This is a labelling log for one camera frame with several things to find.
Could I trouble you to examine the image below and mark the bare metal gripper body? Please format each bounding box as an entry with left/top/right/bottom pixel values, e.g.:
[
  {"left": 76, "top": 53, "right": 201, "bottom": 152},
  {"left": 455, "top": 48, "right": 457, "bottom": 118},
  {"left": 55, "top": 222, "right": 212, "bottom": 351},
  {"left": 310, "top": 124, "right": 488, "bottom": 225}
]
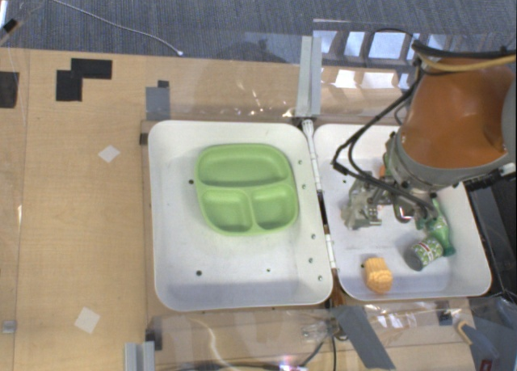
[{"left": 348, "top": 177, "right": 396, "bottom": 212}]

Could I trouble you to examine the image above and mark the white plastic tray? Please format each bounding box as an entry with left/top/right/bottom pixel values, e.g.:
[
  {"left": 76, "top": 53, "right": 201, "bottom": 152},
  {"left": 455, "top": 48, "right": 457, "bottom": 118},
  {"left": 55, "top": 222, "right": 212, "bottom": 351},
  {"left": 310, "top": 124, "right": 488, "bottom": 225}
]
[
  {"left": 147, "top": 120, "right": 334, "bottom": 313},
  {"left": 313, "top": 123, "right": 494, "bottom": 302}
]

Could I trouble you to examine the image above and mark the yellow corn cob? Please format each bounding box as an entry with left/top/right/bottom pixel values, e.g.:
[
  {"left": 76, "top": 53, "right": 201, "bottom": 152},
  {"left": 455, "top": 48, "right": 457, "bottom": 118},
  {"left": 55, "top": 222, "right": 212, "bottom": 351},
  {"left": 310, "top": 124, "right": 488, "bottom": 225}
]
[{"left": 363, "top": 255, "right": 394, "bottom": 294}]

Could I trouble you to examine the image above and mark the green and white can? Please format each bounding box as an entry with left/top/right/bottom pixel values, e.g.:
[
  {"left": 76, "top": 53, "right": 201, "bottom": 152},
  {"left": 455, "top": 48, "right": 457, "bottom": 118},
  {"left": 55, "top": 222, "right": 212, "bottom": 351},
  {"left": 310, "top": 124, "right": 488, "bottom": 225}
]
[{"left": 410, "top": 236, "right": 445, "bottom": 272}]

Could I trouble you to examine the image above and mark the green bottle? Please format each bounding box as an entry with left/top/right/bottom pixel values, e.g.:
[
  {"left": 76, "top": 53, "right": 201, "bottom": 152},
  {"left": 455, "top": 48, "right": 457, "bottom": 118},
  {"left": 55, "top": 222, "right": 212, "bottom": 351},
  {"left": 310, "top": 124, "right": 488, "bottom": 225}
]
[{"left": 415, "top": 198, "right": 457, "bottom": 258}]

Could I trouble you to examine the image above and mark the green divided plate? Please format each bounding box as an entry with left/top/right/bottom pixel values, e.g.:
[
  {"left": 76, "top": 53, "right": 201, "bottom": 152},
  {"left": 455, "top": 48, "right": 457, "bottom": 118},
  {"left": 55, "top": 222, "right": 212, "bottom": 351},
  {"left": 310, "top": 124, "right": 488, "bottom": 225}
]
[{"left": 195, "top": 142, "right": 301, "bottom": 236}]

